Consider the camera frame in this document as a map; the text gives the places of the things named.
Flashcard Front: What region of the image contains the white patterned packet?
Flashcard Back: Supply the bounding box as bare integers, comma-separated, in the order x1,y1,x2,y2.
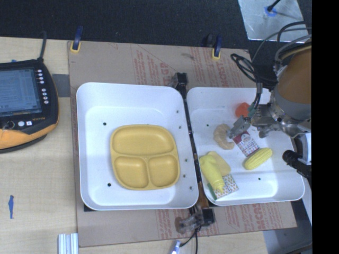
212,174,239,199

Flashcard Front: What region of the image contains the yellow toy corn cob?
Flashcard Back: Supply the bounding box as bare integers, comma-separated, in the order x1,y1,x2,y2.
243,147,273,171

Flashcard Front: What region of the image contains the black cylinder on white bracket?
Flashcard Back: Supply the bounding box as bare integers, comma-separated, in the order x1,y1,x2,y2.
282,132,313,182

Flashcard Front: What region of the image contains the black block with wires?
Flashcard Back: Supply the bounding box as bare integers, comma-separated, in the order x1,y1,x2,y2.
202,207,216,226
174,72,189,90

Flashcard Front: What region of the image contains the white plastic tray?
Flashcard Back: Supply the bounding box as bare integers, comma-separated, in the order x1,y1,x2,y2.
186,87,306,207
76,82,200,212

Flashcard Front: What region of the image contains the thin black rod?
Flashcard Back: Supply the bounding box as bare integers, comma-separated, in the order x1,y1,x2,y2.
180,85,206,210

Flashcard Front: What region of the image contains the yellow squeeze bottle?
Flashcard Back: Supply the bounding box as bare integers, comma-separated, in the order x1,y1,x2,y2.
198,155,226,193

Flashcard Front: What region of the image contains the brown cardboard board red print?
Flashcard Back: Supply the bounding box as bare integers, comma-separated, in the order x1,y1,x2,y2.
67,40,298,248

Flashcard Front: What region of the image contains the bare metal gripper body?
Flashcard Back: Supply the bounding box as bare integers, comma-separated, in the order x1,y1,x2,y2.
250,103,313,138

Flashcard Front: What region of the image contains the orange round toy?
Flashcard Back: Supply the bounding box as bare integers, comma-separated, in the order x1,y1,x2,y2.
235,102,251,118

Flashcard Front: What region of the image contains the red and white carton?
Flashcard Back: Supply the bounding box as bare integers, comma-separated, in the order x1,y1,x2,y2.
233,130,260,158

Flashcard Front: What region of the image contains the yellow divided plate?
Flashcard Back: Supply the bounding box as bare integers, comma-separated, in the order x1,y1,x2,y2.
110,124,181,191

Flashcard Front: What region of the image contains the tan toy croissant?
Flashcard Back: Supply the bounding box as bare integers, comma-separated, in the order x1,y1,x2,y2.
213,123,236,150

